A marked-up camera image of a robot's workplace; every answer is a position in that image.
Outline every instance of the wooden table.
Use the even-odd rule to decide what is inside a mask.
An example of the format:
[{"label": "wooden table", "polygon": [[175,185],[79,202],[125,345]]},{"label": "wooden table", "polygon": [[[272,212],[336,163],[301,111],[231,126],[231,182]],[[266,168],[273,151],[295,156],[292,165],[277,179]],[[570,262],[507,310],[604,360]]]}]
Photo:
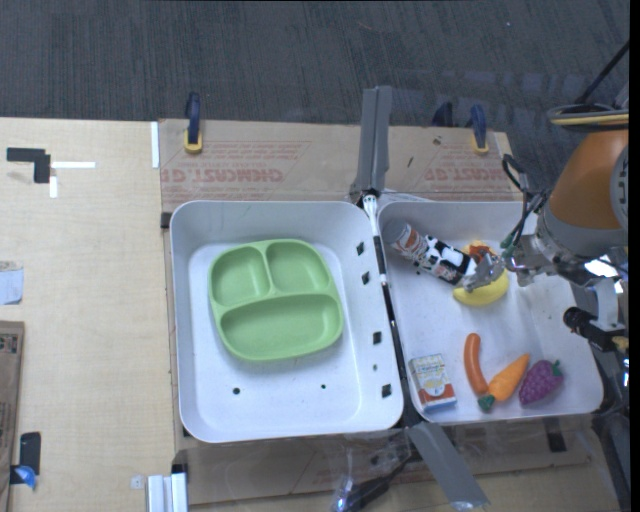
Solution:
[{"label": "wooden table", "polygon": [[[170,471],[175,389],[151,133],[147,122],[0,119],[5,147],[96,164],[57,170],[51,198],[48,185],[33,182],[32,164],[0,160],[0,260],[24,267],[21,303],[0,306],[1,319],[26,325],[16,436],[42,434],[37,487],[13,486],[12,511],[142,511],[137,483]],[[490,510],[615,509],[599,443],[585,435],[589,463],[481,475]],[[194,509],[320,510],[327,499]],[[425,504],[451,510],[435,482],[395,485],[370,510]]]}]

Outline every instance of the black fabric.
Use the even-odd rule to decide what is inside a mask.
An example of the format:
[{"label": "black fabric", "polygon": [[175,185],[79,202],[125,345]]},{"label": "black fabric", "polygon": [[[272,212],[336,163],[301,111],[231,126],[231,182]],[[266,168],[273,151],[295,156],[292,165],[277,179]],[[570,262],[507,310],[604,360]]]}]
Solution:
[{"label": "black fabric", "polygon": [[[536,186],[582,135],[572,103],[630,33],[630,0],[145,2],[0,0],[0,116],[358,123],[364,88],[394,87],[392,124],[480,103]],[[628,53],[591,95],[611,104]]]}]

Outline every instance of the banana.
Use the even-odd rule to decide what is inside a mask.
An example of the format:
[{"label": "banana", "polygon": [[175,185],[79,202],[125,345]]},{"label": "banana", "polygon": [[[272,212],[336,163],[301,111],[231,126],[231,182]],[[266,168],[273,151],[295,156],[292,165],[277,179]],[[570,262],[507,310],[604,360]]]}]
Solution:
[{"label": "banana", "polygon": [[453,296],[462,304],[467,306],[486,306],[497,301],[509,289],[509,274],[506,270],[493,283],[476,288],[472,292],[466,291],[464,288],[454,288]]}]

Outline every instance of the toy food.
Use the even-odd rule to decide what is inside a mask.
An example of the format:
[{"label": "toy food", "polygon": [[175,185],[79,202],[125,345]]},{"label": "toy food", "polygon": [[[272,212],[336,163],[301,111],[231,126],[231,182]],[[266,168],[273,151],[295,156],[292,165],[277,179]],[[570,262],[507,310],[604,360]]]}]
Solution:
[{"label": "toy food", "polygon": [[526,353],[498,372],[489,382],[488,394],[478,399],[478,405],[482,410],[488,411],[491,409],[496,400],[503,402],[511,397],[527,371],[528,365],[529,354]]},{"label": "toy food", "polygon": [[562,384],[564,376],[558,368],[559,365],[560,361],[552,363],[541,359],[529,369],[518,392],[522,405],[542,400]]},{"label": "toy food", "polygon": [[489,385],[480,368],[480,335],[475,332],[470,333],[464,343],[464,369],[474,393],[486,393]]},{"label": "toy food", "polygon": [[[495,252],[481,240],[474,240],[470,244],[462,248],[462,252],[471,256],[478,262],[486,252],[495,254]],[[453,297],[462,304],[467,306],[481,307],[491,304],[502,297],[509,289],[509,274],[503,270],[500,277],[485,286],[476,288],[468,292],[464,288],[454,288]]]}]

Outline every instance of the white plastic tray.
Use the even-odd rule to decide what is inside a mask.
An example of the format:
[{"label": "white plastic tray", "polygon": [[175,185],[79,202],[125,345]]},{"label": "white plastic tray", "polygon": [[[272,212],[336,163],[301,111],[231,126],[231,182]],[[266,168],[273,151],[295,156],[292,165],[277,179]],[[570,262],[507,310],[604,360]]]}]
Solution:
[{"label": "white plastic tray", "polygon": [[[194,437],[223,443],[373,432],[398,421],[397,363],[371,227],[360,209],[346,202],[194,201],[176,209],[170,233],[180,415]],[[275,238],[304,240],[324,257],[342,300],[343,333],[314,354],[243,361],[216,331],[207,269],[234,245]]]},{"label": "white plastic tray", "polygon": [[[394,202],[382,207],[382,227],[392,218],[406,219],[422,234],[462,248],[480,239],[499,249],[520,218],[519,202]],[[575,305],[567,281],[538,276],[528,287],[519,287],[509,275],[510,288],[499,301],[473,308],[456,301],[452,286],[416,268],[390,247],[385,247],[387,272],[398,330],[406,362],[441,353],[458,401],[454,406],[423,413],[425,419],[443,424],[509,420],[534,416],[581,414],[595,410],[603,397],[602,381],[587,341],[572,334],[562,316]],[[465,374],[463,347],[467,334],[481,336],[480,361],[487,381],[524,352],[537,359],[560,360],[565,376],[563,389],[553,400],[520,406],[514,395],[483,412]],[[414,406],[421,410],[417,393]]]}]

